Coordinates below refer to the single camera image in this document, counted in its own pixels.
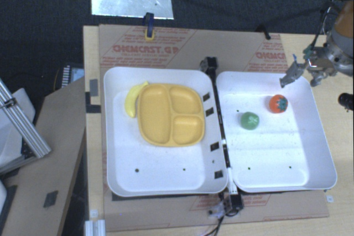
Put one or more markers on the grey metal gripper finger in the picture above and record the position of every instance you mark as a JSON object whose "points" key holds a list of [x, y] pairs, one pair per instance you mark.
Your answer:
{"points": [[291, 73], [318, 79]]}

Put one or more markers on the white plastic tray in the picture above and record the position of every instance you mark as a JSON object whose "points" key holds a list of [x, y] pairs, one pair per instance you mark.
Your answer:
{"points": [[271, 154], [160, 165]]}

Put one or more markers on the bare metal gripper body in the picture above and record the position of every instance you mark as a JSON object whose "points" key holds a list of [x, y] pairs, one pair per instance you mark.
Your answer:
{"points": [[336, 60]]}

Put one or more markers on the orange toy tomato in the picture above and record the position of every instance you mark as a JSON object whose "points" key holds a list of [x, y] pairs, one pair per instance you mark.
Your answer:
{"points": [[278, 104]]}

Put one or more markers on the yellow divided plate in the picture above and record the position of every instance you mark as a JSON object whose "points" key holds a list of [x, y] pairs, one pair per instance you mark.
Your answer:
{"points": [[155, 116]]}

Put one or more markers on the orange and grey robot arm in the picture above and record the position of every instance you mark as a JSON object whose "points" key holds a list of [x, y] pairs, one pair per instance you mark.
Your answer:
{"points": [[345, 19]]}

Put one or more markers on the thin black and white rod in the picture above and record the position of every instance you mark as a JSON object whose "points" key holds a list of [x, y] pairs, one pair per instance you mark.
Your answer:
{"points": [[220, 121]]}

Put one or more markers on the green round toy fruit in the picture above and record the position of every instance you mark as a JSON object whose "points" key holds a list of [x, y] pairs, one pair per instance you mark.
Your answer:
{"points": [[249, 120]]}

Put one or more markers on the brown cardboard board red print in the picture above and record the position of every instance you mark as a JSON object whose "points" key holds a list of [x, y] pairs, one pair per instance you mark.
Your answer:
{"points": [[177, 44]]}

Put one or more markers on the yellow banana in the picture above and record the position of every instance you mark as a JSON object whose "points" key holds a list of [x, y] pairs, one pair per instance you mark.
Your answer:
{"points": [[130, 103]]}

